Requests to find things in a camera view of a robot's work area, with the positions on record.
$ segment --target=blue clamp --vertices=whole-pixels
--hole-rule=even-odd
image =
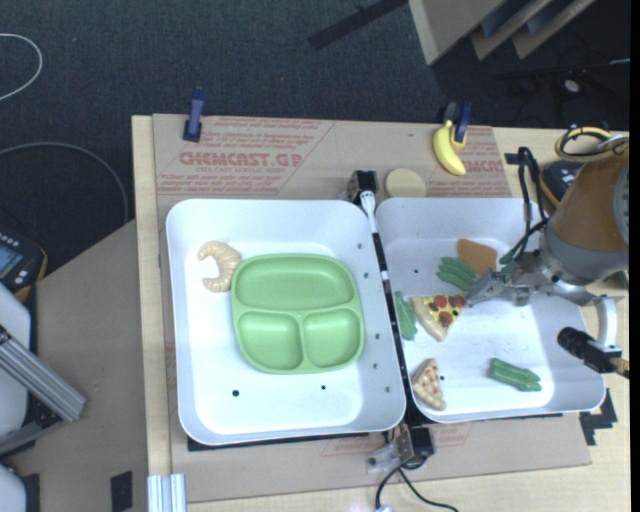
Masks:
[[[200,142],[202,131],[202,109],[204,108],[204,89],[196,87],[191,94],[191,104],[189,107],[189,119],[184,123],[184,133],[182,138],[190,142]]]
[[[460,116],[458,117],[458,122],[456,123],[456,131],[453,136],[453,140],[459,144],[462,144],[464,141],[464,136],[467,133],[467,128],[469,127],[469,120],[471,119],[471,102],[465,101],[462,103],[462,108],[460,109]]]

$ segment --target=white tray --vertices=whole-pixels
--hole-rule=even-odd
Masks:
[[[457,256],[460,238],[490,245],[501,256],[524,233],[521,199],[389,199],[376,217],[389,280],[406,297],[459,292],[436,272],[442,256]],[[531,237],[527,250],[537,243],[538,236]],[[413,373],[435,357],[447,407],[438,411],[416,400],[418,408],[449,423],[598,407],[605,394],[602,376],[557,343],[567,326],[586,330],[580,308],[539,294],[527,306],[492,300],[466,307],[442,342],[419,328],[414,341],[403,340],[407,368]],[[533,370],[542,391],[521,392],[489,379],[491,357]]]
[[[184,430],[207,445],[388,430],[406,400],[378,262],[364,213],[344,201],[189,199],[166,221],[176,333],[178,409]],[[235,339],[230,293],[203,277],[215,262],[197,252],[226,242],[243,258],[333,256],[353,273],[364,315],[360,357],[331,372],[257,370]]]

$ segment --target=white cable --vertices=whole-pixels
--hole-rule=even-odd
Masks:
[[[38,48],[38,45],[36,45],[36,43],[34,43],[31,39],[29,39],[28,37],[24,37],[18,34],[0,34],[0,37],[12,37],[15,39],[20,39],[21,41],[25,41],[26,43],[29,43],[33,49],[36,51],[36,53],[38,54],[38,69],[36,70],[35,74],[29,79],[28,82],[24,83],[23,85],[21,85],[20,87],[18,87],[16,90],[11,91],[8,94],[5,94],[4,96],[0,96],[0,101],[6,100],[11,98],[12,96],[15,96],[16,94],[18,94],[21,91],[24,91],[27,87],[29,87],[33,82],[36,81],[36,79],[40,76],[40,73],[42,72],[42,52],[40,51],[40,48]]]

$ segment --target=green vegetable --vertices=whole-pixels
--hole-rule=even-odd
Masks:
[[[416,314],[413,311],[413,307],[404,300],[402,292],[400,291],[395,293],[395,299],[400,334],[407,340],[413,340],[418,332],[418,328],[416,327]]]
[[[436,276],[438,276],[439,279],[446,283],[457,286],[463,292],[468,292],[469,290],[471,290],[471,283],[466,281],[464,278],[461,278],[457,274],[452,274],[451,272],[440,270],[436,273]]]
[[[462,274],[466,275],[469,279],[475,280],[476,273],[464,261],[459,260],[458,258],[452,258],[451,256],[443,256],[442,258],[440,258],[440,261],[444,265],[455,267],[458,270],[458,272],[461,272]]]
[[[489,363],[489,377],[509,384],[520,391],[540,391],[540,377],[531,370],[514,366],[497,357],[491,359]]]

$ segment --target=beige round disc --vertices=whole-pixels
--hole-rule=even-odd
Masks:
[[[384,187],[389,197],[424,197],[427,184],[411,169],[398,168],[387,174]]]

